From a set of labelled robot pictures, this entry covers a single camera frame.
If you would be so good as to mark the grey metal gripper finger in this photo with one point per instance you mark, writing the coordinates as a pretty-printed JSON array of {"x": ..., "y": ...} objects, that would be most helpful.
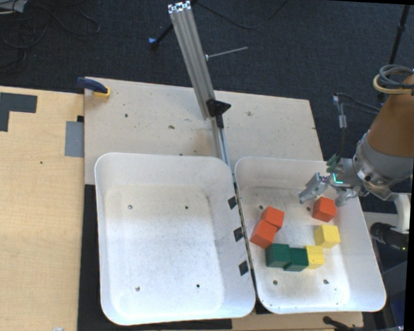
[
  {"x": 313, "y": 188},
  {"x": 346, "y": 197}
]

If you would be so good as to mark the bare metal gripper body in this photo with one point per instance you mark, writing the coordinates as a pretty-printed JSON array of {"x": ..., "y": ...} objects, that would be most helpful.
[{"x": 349, "y": 176}]

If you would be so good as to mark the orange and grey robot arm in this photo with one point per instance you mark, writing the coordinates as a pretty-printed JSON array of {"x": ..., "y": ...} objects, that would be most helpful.
[{"x": 394, "y": 121}]

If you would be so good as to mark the orange cube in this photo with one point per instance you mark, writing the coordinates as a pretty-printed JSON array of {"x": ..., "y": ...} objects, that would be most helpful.
[
  {"x": 273, "y": 216},
  {"x": 263, "y": 234},
  {"x": 325, "y": 209}
]

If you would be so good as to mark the yellow cube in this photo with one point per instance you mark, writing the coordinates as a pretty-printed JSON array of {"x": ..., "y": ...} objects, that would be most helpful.
[
  {"x": 326, "y": 236},
  {"x": 316, "y": 257}
]

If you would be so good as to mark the green cube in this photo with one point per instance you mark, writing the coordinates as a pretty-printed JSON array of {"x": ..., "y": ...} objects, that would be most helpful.
[
  {"x": 277, "y": 255},
  {"x": 297, "y": 260}
]

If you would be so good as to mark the white plastic tray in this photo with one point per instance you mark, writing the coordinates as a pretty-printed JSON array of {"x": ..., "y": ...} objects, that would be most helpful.
[
  {"x": 290, "y": 294},
  {"x": 166, "y": 240}
]

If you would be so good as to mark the pale wood board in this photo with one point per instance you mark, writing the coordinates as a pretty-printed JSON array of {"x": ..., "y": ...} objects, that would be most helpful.
[{"x": 153, "y": 122}]

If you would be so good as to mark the black cylinder on white bracket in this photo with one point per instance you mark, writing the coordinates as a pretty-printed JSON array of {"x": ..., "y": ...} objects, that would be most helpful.
[{"x": 389, "y": 236}]

